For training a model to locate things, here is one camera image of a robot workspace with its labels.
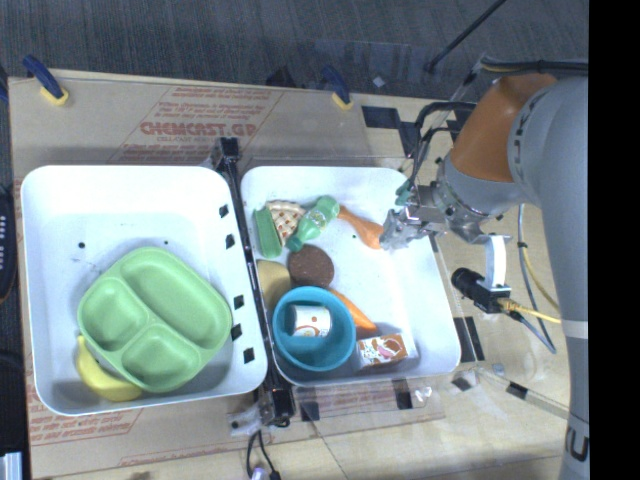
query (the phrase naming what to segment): white cable tie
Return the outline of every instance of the white cable tie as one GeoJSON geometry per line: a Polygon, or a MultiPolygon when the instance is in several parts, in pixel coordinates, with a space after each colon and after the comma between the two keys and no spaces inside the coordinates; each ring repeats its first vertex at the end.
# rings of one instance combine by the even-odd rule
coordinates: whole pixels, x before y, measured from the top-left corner
{"type": "Polygon", "coordinates": [[[589,339],[588,320],[562,320],[562,330],[567,338],[589,339]]]}

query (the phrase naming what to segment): white can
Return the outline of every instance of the white can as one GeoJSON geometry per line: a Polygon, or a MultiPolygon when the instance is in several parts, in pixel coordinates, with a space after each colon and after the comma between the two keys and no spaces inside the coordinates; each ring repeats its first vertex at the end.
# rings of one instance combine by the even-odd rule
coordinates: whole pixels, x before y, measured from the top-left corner
{"type": "Polygon", "coordinates": [[[331,312],[324,306],[301,306],[292,304],[292,336],[324,338],[331,330],[331,312]]]}

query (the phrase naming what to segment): carrot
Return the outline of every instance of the carrot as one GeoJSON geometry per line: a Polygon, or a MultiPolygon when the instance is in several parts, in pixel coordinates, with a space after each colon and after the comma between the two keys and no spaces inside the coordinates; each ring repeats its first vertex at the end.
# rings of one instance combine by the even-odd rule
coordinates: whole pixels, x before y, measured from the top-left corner
{"type": "Polygon", "coordinates": [[[353,321],[356,324],[356,327],[360,327],[365,331],[378,330],[378,327],[376,326],[376,324],[374,324],[371,320],[369,320],[367,315],[365,315],[358,308],[358,306],[356,306],[350,299],[348,299],[342,293],[334,290],[333,288],[329,288],[329,291],[333,293],[336,297],[338,297],[344,303],[345,306],[347,306],[347,309],[349,310],[349,313],[351,313],[351,317],[353,318],[353,321]]]}

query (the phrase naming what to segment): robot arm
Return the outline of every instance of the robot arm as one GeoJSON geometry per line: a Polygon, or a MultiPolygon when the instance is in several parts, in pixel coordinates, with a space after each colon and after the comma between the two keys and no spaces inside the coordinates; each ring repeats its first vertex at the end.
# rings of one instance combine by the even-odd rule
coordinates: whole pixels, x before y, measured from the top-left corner
{"type": "Polygon", "coordinates": [[[414,187],[399,212],[389,211],[380,239],[385,248],[403,247],[451,231],[489,253],[495,244],[480,224],[524,202],[541,209],[571,374],[563,480],[589,478],[590,466],[587,93],[586,76],[498,79],[440,163],[436,180],[414,187]]]}

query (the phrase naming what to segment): toy bottle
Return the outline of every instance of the toy bottle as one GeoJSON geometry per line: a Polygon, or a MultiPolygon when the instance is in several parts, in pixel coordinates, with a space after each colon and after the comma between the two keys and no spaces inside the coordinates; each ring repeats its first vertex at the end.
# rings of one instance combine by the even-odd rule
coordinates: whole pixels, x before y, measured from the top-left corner
{"type": "Polygon", "coordinates": [[[320,236],[329,222],[340,213],[340,204],[330,196],[322,196],[311,210],[305,213],[296,232],[287,240],[286,246],[293,252],[302,249],[305,242],[320,236]]]}

